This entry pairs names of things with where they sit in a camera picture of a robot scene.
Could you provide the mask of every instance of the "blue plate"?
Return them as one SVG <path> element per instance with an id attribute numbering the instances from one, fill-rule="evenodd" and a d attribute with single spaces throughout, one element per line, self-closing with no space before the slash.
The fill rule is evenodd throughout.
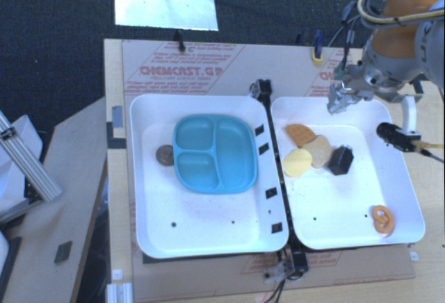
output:
<path id="1" fill-rule="evenodd" d="M 173 135 L 178 179 L 187 188 L 214 194 L 240 193 L 257 180 L 257 153 L 249 126 L 227 115 L 190 115 Z"/>

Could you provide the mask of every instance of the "orange pretzel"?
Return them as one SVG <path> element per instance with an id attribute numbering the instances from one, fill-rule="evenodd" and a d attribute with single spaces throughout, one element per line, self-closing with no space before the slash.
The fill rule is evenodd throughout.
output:
<path id="1" fill-rule="evenodd" d="M 375 206 L 372 215 L 375 230 L 379 233 L 389 234 L 394 230 L 394 216 L 386 206 Z"/>

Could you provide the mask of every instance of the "yellow food item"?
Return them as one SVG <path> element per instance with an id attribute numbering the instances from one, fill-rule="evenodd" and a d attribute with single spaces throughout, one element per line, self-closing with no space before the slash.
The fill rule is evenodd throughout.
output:
<path id="1" fill-rule="evenodd" d="M 311 167 L 312 155 L 305 149 L 291 151 L 283 160 L 284 173 L 289 177 L 298 177 Z"/>

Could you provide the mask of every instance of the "black object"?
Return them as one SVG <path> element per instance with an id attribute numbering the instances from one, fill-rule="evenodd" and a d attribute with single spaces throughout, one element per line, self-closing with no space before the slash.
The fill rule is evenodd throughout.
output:
<path id="1" fill-rule="evenodd" d="M 127 139 L 123 138 L 115 138 L 113 123 L 106 123 L 106 141 L 109 149 L 126 149 L 127 148 Z"/>
<path id="2" fill-rule="evenodd" d="M 341 11 L 341 25 L 348 24 L 349 15 L 353 11 L 353 9 L 355 9 L 356 6 L 357 2 L 355 0 L 352 0 L 348 3 L 347 6 L 343 8 L 343 10 Z"/>
<path id="3" fill-rule="evenodd" d="M 68 260 L 71 253 L 72 241 L 67 241 L 66 243 L 60 244 L 57 248 L 56 258 L 54 263 L 59 263 Z"/>
<path id="4" fill-rule="evenodd" d="M 377 126 L 377 135 L 386 143 L 393 145 L 402 152 L 414 152 L 416 147 L 412 144 L 413 140 L 420 140 L 420 135 L 405 135 L 400 132 L 401 128 L 395 124 L 383 122 Z"/>
<path id="5" fill-rule="evenodd" d="M 272 198 L 278 194 L 277 188 L 271 188 L 266 191 L 266 199 Z"/>
<path id="6" fill-rule="evenodd" d="M 261 135 L 264 132 L 264 125 L 258 126 L 255 129 L 255 136 Z"/>
<path id="7" fill-rule="evenodd" d="M 273 127 L 272 113 L 270 111 L 270 95 L 272 94 L 272 83 L 268 79 L 259 79 L 250 86 L 250 95 L 263 104 L 266 109 L 267 119 L 270 129 L 270 138 L 272 139 L 273 152 L 275 154 L 275 162 L 277 164 L 278 177 L 280 178 L 281 191 L 286 210 L 286 219 L 289 226 L 289 245 L 291 246 L 292 263 L 295 272 L 303 274 L 309 270 L 307 263 L 305 248 L 298 240 L 293 228 L 291 207 L 287 197 L 286 184 L 284 182 L 283 169 L 281 166 L 280 153 L 278 151 L 277 136 Z"/>
<path id="8" fill-rule="evenodd" d="M 179 52 L 184 52 L 186 50 L 186 47 L 184 45 L 184 30 L 176 30 L 175 35 L 173 36 L 173 41 L 179 42 Z"/>
<path id="9" fill-rule="evenodd" d="M 258 148 L 259 155 L 264 154 L 264 152 L 266 152 L 267 150 L 269 150 L 269 144 L 266 142 L 264 145 Z"/>
<path id="10" fill-rule="evenodd" d="M 315 59 L 321 60 L 321 52 L 323 50 L 323 33 L 321 30 L 317 30 L 314 41 L 314 56 Z"/>
<path id="11" fill-rule="evenodd" d="M 7 139 L 13 137 L 16 133 L 17 132 L 14 127 L 7 128 L 5 131 L 2 131 L 0 133 L 0 139 L 7 140 Z"/>
<path id="12" fill-rule="evenodd" d="M 428 81 L 425 74 L 423 73 L 420 73 L 420 75 L 418 75 L 415 79 L 409 82 L 409 84 L 411 84 L 414 87 L 414 90 L 416 91 L 417 95 L 423 94 L 421 81 Z"/>
<path id="13" fill-rule="evenodd" d="M 3 266 L 3 270 L 0 275 L 0 302 L 3 301 L 5 296 L 6 288 L 8 287 L 8 282 L 13 272 L 15 259 L 19 253 L 20 244 L 22 243 L 22 238 L 17 236 L 12 240 L 8 241 L 9 250 L 8 255 L 6 256 L 5 264 Z"/>
<path id="14" fill-rule="evenodd" d="M 283 223 L 278 222 L 277 224 L 272 224 L 272 234 L 279 233 L 283 231 Z"/>
<path id="15" fill-rule="evenodd" d="M 173 166 L 175 164 L 175 160 L 173 158 L 173 146 L 160 146 L 156 151 L 156 160 L 163 166 Z"/>
<path id="16" fill-rule="evenodd" d="M 349 171 L 353 159 L 352 149 L 349 146 L 343 145 L 334 150 L 327 167 L 336 176 L 339 174 L 346 174 Z"/>
<path id="17" fill-rule="evenodd" d="M 295 45 L 300 46 L 301 45 L 301 33 L 298 33 L 295 37 Z"/>

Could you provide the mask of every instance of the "black carpet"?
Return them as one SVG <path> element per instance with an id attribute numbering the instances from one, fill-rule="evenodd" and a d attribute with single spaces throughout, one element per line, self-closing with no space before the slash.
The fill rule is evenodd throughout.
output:
<path id="1" fill-rule="evenodd" d="M 190 41 L 293 44 L 321 29 L 325 44 L 350 0 L 216 0 L 219 32 Z M 103 39 L 169 40 L 173 30 L 115 26 L 114 0 L 0 0 L 0 110 L 48 131 L 104 95 Z M 355 46 L 369 32 L 359 27 Z M 341 38 L 334 45 L 342 46 Z"/>

